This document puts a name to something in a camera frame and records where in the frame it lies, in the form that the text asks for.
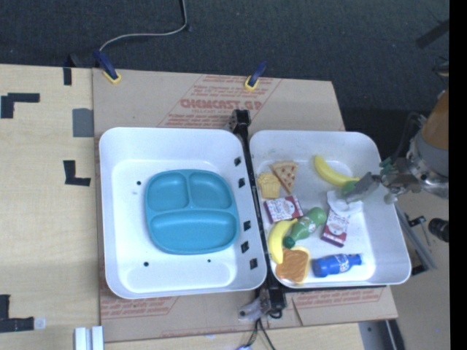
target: toy pizza slice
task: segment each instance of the toy pizza slice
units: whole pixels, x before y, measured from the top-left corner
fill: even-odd
[[[281,160],[270,165],[272,172],[277,176],[282,186],[289,194],[292,193],[298,164],[292,160]]]

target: toy food packet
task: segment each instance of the toy food packet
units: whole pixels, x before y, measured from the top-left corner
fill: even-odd
[[[302,217],[304,212],[295,195],[264,201],[269,220],[274,223],[280,220]]]
[[[350,215],[338,215],[330,209],[321,240],[342,248],[347,238],[349,223]]]

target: gray carpet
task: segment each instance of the gray carpet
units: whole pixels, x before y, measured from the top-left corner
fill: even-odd
[[[429,113],[447,78],[449,0],[185,0],[190,29],[115,42],[123,69],[249,74],[333,82],[348,130],[383,157],[408,111]],[[94,66],[93,49],[182,24],[180,0],[1,0],[0,63]]]

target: toy bread slice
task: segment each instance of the toy bread slice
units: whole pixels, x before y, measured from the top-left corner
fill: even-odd
[[[298,164],[292,160],[282,160],[274,162],[270,165],[272,172],[280,180],[285,190],[291,194],[293,185],[295,184],[295,177],[297,173]]]
[[[309,250],[303,246],[284,249],[283,262],[276,267],[276,275],[280,279],[291,280],[303,284],[308,276],[311,257]]]

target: bottle label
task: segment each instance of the bottle label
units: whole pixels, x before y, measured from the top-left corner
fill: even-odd
[[[349,258],[345,254],[336,255],[337,262],[339,263],[339,273],[346,272],[350,269]]]
[[[301,224],[308,229],[309,233],[313,233],[316,231],[316,224],[307,216],[304,215],[297,224]]]

